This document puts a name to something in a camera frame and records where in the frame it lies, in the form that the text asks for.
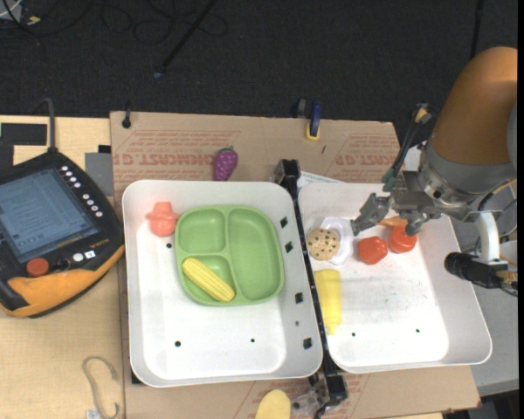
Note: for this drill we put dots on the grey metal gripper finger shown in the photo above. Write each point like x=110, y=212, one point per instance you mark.
x=415, y=225
x=371, y=210

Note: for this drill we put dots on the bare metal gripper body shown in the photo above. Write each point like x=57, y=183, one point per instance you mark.
x=415, y=199

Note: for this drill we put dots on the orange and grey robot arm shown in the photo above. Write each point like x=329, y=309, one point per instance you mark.
x=476, y=116

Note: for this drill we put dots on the red bell pepper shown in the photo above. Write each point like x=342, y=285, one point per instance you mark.
x=372, y=250

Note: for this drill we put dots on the chocolate chip biscuit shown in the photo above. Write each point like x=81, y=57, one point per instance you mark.
x=322, y=243

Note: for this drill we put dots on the white printed paper sheet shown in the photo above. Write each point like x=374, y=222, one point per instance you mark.
x=319, y=178

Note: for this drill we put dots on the white plastic tray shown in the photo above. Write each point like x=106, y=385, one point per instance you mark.
x=393, y=312
x=209, y=338

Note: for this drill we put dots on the thin black rod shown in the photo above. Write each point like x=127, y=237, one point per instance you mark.
x=314, y=286

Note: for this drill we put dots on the yellow mustard bottle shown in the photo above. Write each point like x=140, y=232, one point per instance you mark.
x=328, y=295

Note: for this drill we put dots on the green divided plate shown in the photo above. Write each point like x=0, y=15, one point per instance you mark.
x=253, y=251

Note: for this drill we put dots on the brown cardboard board red print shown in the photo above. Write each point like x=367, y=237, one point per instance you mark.
x=262, y=146

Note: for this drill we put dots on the purple grapes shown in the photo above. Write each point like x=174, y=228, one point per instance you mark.
x=225, y=164

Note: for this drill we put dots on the yellow corn cob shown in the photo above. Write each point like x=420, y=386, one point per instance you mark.
x=207, y=278

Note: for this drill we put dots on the salmon pink toy food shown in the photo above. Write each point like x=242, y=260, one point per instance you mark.
x=162, y=221

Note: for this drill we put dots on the pale yellow rounded toy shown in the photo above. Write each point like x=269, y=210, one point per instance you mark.
x=273, y=405

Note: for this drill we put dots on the black cylinder on white bracket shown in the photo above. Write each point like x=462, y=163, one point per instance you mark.
x=476, y=269

